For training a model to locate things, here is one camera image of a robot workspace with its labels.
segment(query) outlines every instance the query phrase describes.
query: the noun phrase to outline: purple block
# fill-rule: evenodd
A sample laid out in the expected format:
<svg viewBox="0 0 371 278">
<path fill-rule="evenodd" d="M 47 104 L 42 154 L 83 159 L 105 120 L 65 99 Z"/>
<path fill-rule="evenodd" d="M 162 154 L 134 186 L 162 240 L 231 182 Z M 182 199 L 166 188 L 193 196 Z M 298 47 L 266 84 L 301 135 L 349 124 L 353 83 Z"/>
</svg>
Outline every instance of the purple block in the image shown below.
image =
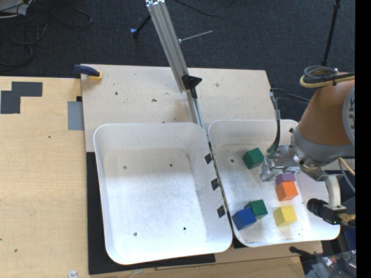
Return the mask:
<svg viewBox="0 0 371 278">
<path fill-rule="evenodd" d="M 276 176 L 276 185 L 279 185 L 284 181 L 296 181 L 294 173 L 290 172 Z"/>
<path fill-rule="evenodd" d="M 256 222 L 256 217 L 250 207 L 237 211 L 232 216 L 232 219 L 239 231 Z"/>
</svg>

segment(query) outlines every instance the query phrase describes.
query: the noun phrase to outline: cube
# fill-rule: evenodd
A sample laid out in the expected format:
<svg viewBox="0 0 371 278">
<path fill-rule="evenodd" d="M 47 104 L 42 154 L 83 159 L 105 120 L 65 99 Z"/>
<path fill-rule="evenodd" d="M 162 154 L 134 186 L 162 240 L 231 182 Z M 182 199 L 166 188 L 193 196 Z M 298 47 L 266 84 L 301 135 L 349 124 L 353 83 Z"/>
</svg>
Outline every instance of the cube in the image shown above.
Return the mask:
<svg viewBox="0 0 371 278">
<path fill-rule="evenodd" d="M 290 225 L 297 221 L 293 206 L 282 206 L 273 212 L 277 226 Z"/>
<path fill-rule="evenodd" d="M 276 176 L 276 185 L 284 181 L 296 181 L 294 173 L 280 174 Z"/>
<path fill-rule="evenodd" d="M 232 216 L 237 230 L 245 229 L 256 222 L 256 217 L 250 207 L 237 211 Z"/>
<path fill-rule="evenodd" d="M 281 182 L 275 187 L 275 190 L 280 201 L 292 200 L 299 194 L 294 181 Z"/>
<path fill-rule="evenodd" d="M 248 169 L 252 169 L 261 165 L 261 163 L 264 160 L 264 155 L 261 153 L 259 148 L 254 148 L 250 151 L 247 151 L 247 153 L 244 154 L 242 159 L 245 162 L 245 165 L 248 167 Z"/>
<path fill-rule="evenodd" d="M 251 201 L 244 208 L 250 207 L 257 220 L 263 218 L 268 214 L 267 208 L 265 207 L 263 200 Z"/>
</svg>

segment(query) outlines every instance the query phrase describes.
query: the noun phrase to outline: wooden table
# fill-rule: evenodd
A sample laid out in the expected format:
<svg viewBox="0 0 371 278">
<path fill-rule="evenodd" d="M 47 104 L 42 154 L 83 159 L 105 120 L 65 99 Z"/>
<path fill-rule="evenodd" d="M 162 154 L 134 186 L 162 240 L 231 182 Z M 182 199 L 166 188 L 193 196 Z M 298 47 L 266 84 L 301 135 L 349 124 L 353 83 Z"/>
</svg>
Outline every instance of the wooden table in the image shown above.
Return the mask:
<svg viewBox="0 0 371 278">
<path fill-rule="evenodd" d="M 265 72 L 256 73 L 267 85 Z M 322 252 L 320 241 L 231 247 L 215 254 L 214 264 L 89 275 L 85 132 L 68 129 L 67 109 L 69 101 L 82 95 L 82 80 L 4 76 L 0 90 L 11 90 L 12 82 L 42 82 L 43 86 L 42 97 L 21 97 L 19 114 L 0 114 L 2 277 L 66 278 L 75 270 L 78 277 L 98 278 L 136 273 L 153 278 L 245 277 L 247 273 L 297 278 L 304 273 L 299 256 L 289 247 Z"/>
</svg>

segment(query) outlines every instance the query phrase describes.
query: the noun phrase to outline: table surface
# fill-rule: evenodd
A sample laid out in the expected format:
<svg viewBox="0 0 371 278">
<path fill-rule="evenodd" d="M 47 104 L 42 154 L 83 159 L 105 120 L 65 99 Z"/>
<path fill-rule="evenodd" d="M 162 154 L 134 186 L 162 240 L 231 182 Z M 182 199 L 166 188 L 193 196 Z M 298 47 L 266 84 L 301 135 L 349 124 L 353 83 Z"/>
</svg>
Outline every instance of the table surface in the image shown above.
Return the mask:
<svg viewBox="0 0 371 278">
<path fill-rule="evenodd" d="M 104 70 L 103 74 L 117 69 L 99 68 Z M 118 69 L 127 75 L 142 74 L 148 69 L 156 73 L 162 71 L 167 77 L 171 75 L 170 68 L 166 67 L 121 66 Z M 242 106 L 240 112 L 243 114 L 233 114 L 231 119 L 273 117 L 268 93 L 264 95 L 269 90 L 264 71 L 201 68 L 189 71 L 191 75 L 204 79 L 202 84 L 205 85 L 198 86 L 198 94 L 206 125 L 212 120 L 227 118 L 227 110 L 221 105 L 223 98 L 237 101 Z M 4 277 L 68 277 L 72 270 L 77 271 L 78 277 L 98 278 L 128 277 L 134 273 L 130 270 L 88 274 L 86 152 L 91 147 L 91 136 L 89 139 L 86 137 L 95 125 L 92 123 L 90 128 L 86 128 L 85 121 L 85 131 L 69 130 L 67 105 L 83 95 L 84 119 L 87 117 L 86 106 L 92 103 L 82 91 L 86 84 L 84 81 L 83 78 L 0 77 L 0 90 L 11 90 L 12 82 L 43 83 L 42 97 L 21 97 L 20 114 L 0 114 L 0 260 Z M 245 82 L 243 89 L 228 86 L 242 82 Z M 233 98 L 237 91 L 243 94 L 240 100 Z M 176 87 L 168 93 L 175 95 Z M 148 97 L 150 100 L 146 101 L 150 105 L 160 105 L 159 95 Z M 246 99 L 248 108 L 241 103 Z M 266 115 L 264 106 L 269 111 Z M 169 119 L 163 121 L 173 121 L 177 117 L 177 121 L 183 121 L 182 116 L 189 118 L 185 107 L 180 107 L 176 115 L 165 114 L 151 121 L 163 118 Z M 256 108 L 260 108 L 263 114 L 257 113 Z M 290 246 L 310 253 L 322 252 L 319 241 L 258 248 L 231 247 L 215 254 L 216 263 L 212 265 L 149 268 L 135 273 L 144 277 L 239 277 L 246 272 L 256 277 L 304 277 L 300 258 L 289 251 Z"/>
</svg>

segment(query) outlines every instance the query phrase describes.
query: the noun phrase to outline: orange block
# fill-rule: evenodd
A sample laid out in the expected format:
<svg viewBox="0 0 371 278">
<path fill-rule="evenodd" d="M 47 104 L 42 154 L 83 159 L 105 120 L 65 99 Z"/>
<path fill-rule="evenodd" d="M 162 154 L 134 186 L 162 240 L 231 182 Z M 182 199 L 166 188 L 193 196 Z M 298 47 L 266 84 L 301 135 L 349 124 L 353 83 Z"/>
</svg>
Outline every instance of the orange block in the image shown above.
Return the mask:
<svg viewBox="0 0 371 278">
<path fill-rule="evenodd" d="M 299 194 L 294 181 L 283 181 L 275 189 L 280 201 L 292 200 Z"/>
</svg>

